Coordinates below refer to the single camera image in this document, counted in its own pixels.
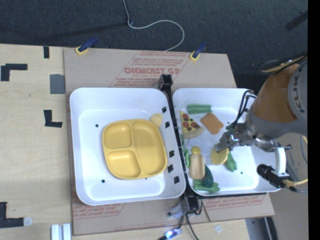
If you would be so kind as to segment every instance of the blue clamp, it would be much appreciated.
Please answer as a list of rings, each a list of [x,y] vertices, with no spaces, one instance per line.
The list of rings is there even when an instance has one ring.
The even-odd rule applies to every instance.
[[[204,41],[198,49],[196,49],[194,52],[190,54],[190,59],[195,62],[197,59],[199,59],[200,53],[204,52],[207,49],[207,42]]]
[[[85,54],[88,51],[88,48],[94,47],[97,42],[98,39],[92,37],[88,41],[85,41],[81,46],[75,48],[75,51],[79,55]]]

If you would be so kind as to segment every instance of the toy food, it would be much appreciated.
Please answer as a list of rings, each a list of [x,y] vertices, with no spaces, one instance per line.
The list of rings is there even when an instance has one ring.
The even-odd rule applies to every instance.
[[[225,161],[224,165],[231,172],[234,172],[237,169],[237,163],[234,160],[234,157],[232,156],[231,152],[229,152],[227,160]]]
[[[200,121],[212,134],[217,134],[224,126],[224,124],[212,113],[207,113]]]
[[[220,191],[219,184],[214,182],[211,187],[206,187],[203,185],[201,179],[193,180],[193,187],[196,191],[209,191],[211,194],[214,194]]]
[[[150,117],[150,121],[152,123],[154,123],[159,128],[161,126],[161,122],[162,122],[162,114],[161,113],[153,114]]]
[[[189,104],[186,108],[189,115],[211,112],[211,105]]]
[[[208,166],[205,165],[205,174],[204,178],[202,179],[202,185],[206,188],[211,188],[214,184],[214,177],[209,169]]]
[[[205,177],[206,168],[204,157],[198,146],[191,148],[191,155],[189,156],[189,176],[194,180],[200,180]]]
[[[222,149],[217,152],[215,148],[211,151],[211,161],[214,165],[222,165],[228,159],[228,154],[230,153],[229,148]]]
[[[185,139],[194,138],[205,130],[202,126],[197,124],[188,114],[180,111],[182,134]]]

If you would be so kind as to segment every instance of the toy pizza slice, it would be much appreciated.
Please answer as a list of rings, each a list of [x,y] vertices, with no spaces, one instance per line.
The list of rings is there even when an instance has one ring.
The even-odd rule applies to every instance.
[[[200,135],[205,129],[197,124],[188,114],[180,111],[182,134],[185,139]]]

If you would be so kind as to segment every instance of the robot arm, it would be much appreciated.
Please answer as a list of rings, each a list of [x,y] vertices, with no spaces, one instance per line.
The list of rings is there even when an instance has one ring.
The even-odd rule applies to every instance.
[[[285,149],[275,139],[287,133],[308,136],[308,61],[307,55],[263,65],[263,72],[271,73],[263,84],[257,97],[251,91],[243,94],[238,116],[226,128],[214,145],[217,152],[232,150],[237,146],[255,145],[265,152],[275,152],[277,168],[261,164],[257,172],[277,188],[285,187],[286,174]],[[255,98],[247,109],[247,101]],[[238,119],[247,112],[244,123]]]

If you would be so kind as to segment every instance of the dark carpet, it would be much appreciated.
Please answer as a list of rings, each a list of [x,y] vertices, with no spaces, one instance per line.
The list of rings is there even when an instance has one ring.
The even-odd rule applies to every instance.
[[[126,0],[135,27],[171,20],[185,31],[173,51],[226,53],[239,88],[258,92],[265,61],[308,51],[308,0]],[[165,22],[127,25],[122,0],[0,0],[0,44],[157,50],[175,46],[181,30]]]

